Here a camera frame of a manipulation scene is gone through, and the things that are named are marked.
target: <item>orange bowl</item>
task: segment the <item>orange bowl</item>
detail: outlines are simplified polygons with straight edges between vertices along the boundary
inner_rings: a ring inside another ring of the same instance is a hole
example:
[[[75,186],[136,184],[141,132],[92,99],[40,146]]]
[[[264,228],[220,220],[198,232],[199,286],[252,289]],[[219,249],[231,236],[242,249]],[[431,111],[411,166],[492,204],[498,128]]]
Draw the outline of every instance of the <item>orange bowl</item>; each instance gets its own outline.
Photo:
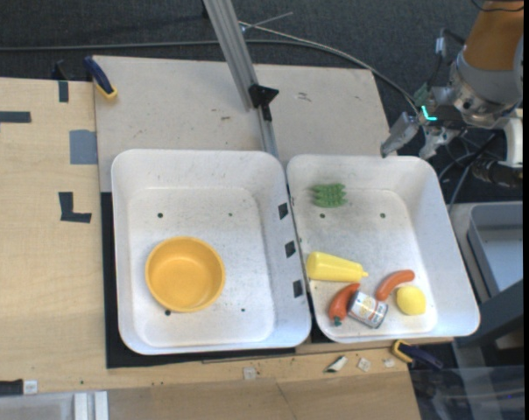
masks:
[[[154,298],[177,312],[197,312],[222,294],[222,258],[205,241],[176,236],[159,243],[145,263],[145,281]]]

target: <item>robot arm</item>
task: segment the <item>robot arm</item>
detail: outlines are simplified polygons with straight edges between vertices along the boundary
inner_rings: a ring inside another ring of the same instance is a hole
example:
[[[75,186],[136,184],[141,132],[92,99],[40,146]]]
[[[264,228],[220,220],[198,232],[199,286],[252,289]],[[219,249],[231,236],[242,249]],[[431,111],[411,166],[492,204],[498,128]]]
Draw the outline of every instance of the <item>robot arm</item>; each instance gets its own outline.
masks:
[[[515,186],[523,167],[523,117],[518,110],[523,101],[523,42],[523,0],[485,0],[452,63],[448,85],[427,88],[421,101],[415,102],[419,113],[401,115],[381,145],[382,157],[410,142],[419,129],[426,140],[419,153],[424,159],[465,127],[504,130],[505,160],[476,163],[473,171],[480,179]],[[442,36],[437,45],[445,49],[444,44]]]

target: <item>teal light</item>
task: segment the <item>teal light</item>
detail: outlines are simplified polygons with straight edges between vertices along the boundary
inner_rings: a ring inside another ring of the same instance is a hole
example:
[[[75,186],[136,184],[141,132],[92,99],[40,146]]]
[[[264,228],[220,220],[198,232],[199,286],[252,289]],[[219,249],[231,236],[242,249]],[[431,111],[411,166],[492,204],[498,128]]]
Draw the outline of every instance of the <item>teal light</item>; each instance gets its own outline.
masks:
[[[424,114],[424,118],[426,118],[429,122],[435,122],[438,119],[437,116],[428,116],[426,106],[422,106],[422,113]]]

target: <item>soda can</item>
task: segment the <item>soda can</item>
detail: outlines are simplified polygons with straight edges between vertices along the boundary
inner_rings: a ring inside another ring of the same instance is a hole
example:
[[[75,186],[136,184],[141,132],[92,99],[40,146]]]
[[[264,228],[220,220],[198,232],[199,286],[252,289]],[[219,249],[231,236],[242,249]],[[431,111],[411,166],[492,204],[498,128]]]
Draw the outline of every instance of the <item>soda can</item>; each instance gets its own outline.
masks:
[[[357,290],[349,301],[349,316],[371,328],[379,328],[387,314],[388,305]]]

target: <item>blue clamp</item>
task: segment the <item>blue clamp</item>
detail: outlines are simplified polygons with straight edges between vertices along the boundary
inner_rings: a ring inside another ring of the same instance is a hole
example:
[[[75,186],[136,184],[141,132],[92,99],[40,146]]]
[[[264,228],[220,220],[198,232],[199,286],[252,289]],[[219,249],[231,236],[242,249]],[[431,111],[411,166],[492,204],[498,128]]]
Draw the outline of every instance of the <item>blue clamp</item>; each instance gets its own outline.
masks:
[[[411,364],[417,361],[421,362],[422,364],[426,364],[434,370],[443,369],[443,362],[438,360],[435,356],[431,355],[428,352],[425,352],[424,350],[421,350],[416,346],[411,346],[410,344],[404,342],[402,339],[393,342],[391,352],[407,364]]]
[[[91,56],[86,56],[83,59],[83,66],[91,74],[91,76],[95,80],[97,90],[99,90],[105,98],[112,100],[113,98],[116,97],[116,94],[117,94],[116,87],[110,84],[109,78],[107,78],[107,75],[99,67],[99,65],[93,60]]]

